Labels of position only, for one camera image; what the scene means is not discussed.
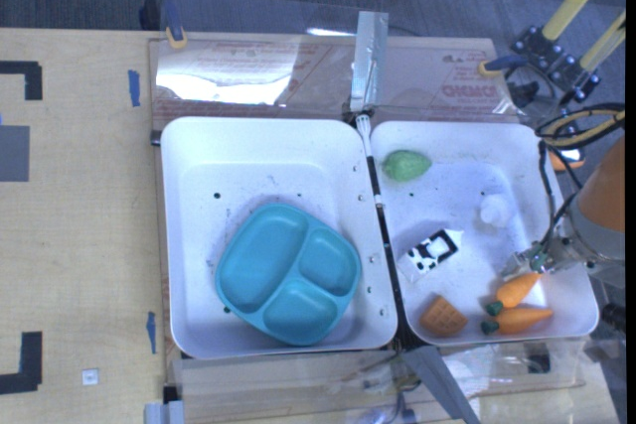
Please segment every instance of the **blue plate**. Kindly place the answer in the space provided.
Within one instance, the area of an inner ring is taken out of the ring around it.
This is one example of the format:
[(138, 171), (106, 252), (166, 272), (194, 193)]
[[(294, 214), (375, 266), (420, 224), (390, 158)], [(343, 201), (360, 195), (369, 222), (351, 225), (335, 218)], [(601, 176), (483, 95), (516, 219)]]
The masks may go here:
[(284, 204), (257, 209), (216, 273), (221, 300), (266, 334), (314, 345), (338, 324), (360, 280), (360, 257), (340, 233)]

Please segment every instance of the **gray square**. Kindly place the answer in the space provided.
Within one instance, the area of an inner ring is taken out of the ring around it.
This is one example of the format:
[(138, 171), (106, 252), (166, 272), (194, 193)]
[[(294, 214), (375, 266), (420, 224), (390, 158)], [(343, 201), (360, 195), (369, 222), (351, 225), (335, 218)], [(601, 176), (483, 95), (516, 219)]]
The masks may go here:
[(0, 126), (0, 182), (29, 182), (29, 126)]

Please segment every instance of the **white square marker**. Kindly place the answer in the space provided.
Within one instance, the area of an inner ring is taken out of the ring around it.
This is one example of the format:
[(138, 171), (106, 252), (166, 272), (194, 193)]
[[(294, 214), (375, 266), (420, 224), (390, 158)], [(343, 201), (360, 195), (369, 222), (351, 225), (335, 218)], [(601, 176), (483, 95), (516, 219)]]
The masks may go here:
[(81, 372), (82, 385), (97, 385), (99, 383), (99, 369), (83, 369)]

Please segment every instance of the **carrot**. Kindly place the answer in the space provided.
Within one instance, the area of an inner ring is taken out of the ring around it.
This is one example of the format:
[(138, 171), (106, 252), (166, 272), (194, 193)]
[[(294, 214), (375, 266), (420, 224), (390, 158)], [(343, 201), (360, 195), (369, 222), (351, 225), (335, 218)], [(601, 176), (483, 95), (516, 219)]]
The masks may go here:
[(494, 321), (482, 322), (481, 330), (484, 334), (496, 331), (501, 334), (515, 334), (552, 315), (553, 310), (548, 308), (506, 308)]
[(511, 279), (497, 290), (497, 301), (501, 302), (504, 308), (516, 307), (526, 298), (541, 276), (542, 274), (537, 272), (529, 272)]

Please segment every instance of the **wooden table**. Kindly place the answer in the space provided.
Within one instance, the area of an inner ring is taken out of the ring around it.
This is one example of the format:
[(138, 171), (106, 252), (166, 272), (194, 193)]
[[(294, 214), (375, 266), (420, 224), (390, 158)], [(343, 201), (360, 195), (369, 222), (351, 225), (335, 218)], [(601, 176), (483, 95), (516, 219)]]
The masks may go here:
[[(38, 62), (44, 81), (43, 100), (25, 100), (24, 77), (0, 74), (2, 125), (30, 126), (28, 182), (0, 182), (0, 374), (18, 372), (22, 333), (43, 335), (42, 383), (0, 395), (0, 422), (142, 422), (144, 405), (162, 398), (158, 149), (149, 143), (148, 86), (149, 42), (159, 37), (0, 30), (0, 61)], [(139, 73), (139, 106), (129, 71)], [(617, 422), (600, 367), (585, 358), (581, 367), (581, 387), (480, 398), (483, 421), (509, 422), (514, 413), (516, 422)], [(98, 369), (97, 384), (82, 382), (87, 369)]]

